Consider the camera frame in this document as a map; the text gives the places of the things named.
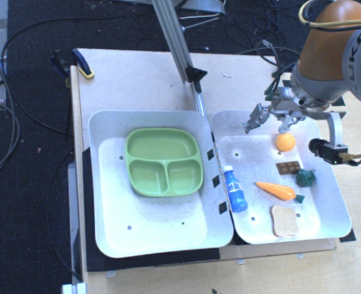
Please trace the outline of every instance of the bread slice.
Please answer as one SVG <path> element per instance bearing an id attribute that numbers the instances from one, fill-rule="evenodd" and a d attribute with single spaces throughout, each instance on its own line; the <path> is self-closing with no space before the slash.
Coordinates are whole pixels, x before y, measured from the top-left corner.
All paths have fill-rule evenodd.
<path id="1" fill-rule="evenodd" d="M 298 233 L 296 213 L 292 208 L 272 206 L 273 233 L 280 238 Z"/>

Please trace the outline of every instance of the robotic arm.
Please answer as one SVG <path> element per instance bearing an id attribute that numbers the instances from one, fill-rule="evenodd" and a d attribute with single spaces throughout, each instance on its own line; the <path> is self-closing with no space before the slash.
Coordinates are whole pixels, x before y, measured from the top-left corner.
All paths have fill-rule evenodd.
<path id="1" fill-rule="evenodd" d="M 309 0 L 299 11 L 300 21 L 312 28 L 289 81 L 266 93 L 270 105 L 258 104 L 244 123 L 245 132 L 259 127 L 270 114 L 282 122 L 281 134 L 306 117 L 327 120 L 330 141 L 314 139 L 309 149 L 330 164 L 356 166 L 361 155 L 348 154 L 343 142 L 341 118 L 345 112 L 326 112 L 350 91 L 361 101 L 361 4 L 352 0 L 331 2 L 315 22 L 304 16 L 320 0 Z"/>

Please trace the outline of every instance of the bottle cap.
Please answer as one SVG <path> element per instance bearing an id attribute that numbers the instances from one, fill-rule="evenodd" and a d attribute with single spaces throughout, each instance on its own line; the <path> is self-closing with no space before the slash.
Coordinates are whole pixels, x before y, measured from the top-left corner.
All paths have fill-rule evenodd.
<path id="1" fill-rule="evenodd" d="M 231 165 L 226 165 L 224 168 L 222 168 L 222 172 L 227 172 L 227 171 L 233 171 L 234 168 L 232 168 Z"/>

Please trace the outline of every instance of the white plastic tray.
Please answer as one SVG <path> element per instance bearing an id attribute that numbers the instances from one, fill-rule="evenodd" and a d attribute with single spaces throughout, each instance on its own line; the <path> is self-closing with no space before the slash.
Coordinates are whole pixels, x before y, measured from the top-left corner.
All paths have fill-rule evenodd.
<path id="1" fill-rule="evenodd" d="M 221 165 L 232 165 L 234 175 L 245 191 L 248 209 L 233 213 L 239 236 L 250 244 L 267 244 L 304 239 L 338 238 L 351 230 L 351 219 L 343 201 L 332 166 L 315 157 L 308 149 L 313 138 L 320 138 L 317 124 L 306 119 L 291 127 L 297 144 L 292 151 L 280 153 L 275 141 L 281 124 L 274 116 L 257 129 L 245 134 L 243 122 L 250 111 L 222 111 L 212 119 L 212 128 Z M 311 187 L 299 187 L 295 175 L 280 175 L 278 162 L 298 161 L 301 168 L 313 170 L 316 180 Z M 289 202 L 259 189 L 256 181 L 291 186 L 296 194 L 304 195 L 302 204 Z M 270 207 L 291 207 L 298 215 L 296 236 L 279 238 L 273 234 Z"/>
<path id="2" fill-rule="evenodd" d="M 89 120 L 93 172 L 96 242 L 113 258 L 161 252 L 222 247 L 234 228 L 219 175 L 211 130 L 196 111 L 96 112 Z M 197 141 L 203 163 L 203 184 L 194 194 L 151 198 L 136 193 L 129 182 L 124 147 L 127 136 L 144 127 L 171 127 L 189 132 Z"/>

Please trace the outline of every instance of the black bracket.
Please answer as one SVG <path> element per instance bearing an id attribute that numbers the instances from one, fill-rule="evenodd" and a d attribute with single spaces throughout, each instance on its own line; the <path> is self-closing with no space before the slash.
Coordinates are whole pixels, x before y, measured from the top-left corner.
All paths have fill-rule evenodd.
<path id="1" fill-rule="evenodd" d="M 186 69 L 186 74 L 190 83 L 194 83 L 195 91 L 201 93 L 199 81 L 207 74 L 207 71 L 197 69 L 196 67 L 189 66 Z"/>

